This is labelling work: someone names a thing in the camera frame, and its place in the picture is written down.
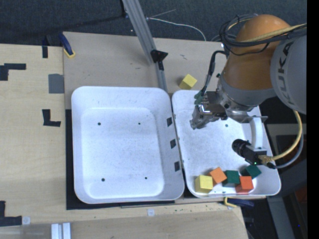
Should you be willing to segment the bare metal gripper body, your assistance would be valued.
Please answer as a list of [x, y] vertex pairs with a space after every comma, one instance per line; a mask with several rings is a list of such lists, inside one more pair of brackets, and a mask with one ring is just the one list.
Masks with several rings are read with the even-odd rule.
[[224, 91], [198, 92], [199, 120], [247, 120], [250, 112], [257, 106], [257, 99], [252, 96], [229, 96]]

